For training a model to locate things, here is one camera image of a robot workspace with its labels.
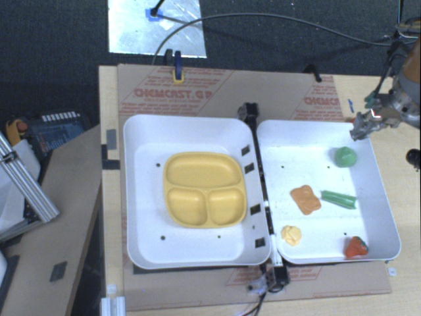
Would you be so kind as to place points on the orange toy bread slice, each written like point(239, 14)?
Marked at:
point(306, 200)

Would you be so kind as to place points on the yellow toy pasta piece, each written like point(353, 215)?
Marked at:
point(291, 235)

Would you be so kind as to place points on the green toy bean pod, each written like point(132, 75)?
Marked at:
point(338, 199)

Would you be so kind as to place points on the white plastic tray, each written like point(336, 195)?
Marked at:
point(148, 242)
point(315, 235)

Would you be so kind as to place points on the brown cardboard board red print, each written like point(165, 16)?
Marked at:
point(217, 87)

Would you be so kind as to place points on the yellow divided plate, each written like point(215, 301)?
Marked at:
point(204, 189)

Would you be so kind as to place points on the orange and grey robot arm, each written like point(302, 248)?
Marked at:
point(414, 64)

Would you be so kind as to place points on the red toy strawberry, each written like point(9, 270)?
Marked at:
point(355, 248)

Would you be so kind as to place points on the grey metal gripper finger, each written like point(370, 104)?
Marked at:
point(370, 127)
point(356, 128)

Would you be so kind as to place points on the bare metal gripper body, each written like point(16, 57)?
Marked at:
point(403, 109)

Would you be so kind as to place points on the thin black and white rod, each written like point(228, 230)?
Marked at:
point(262, 173)

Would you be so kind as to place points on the green round toy vegetable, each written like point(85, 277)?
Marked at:
point(345, 157)

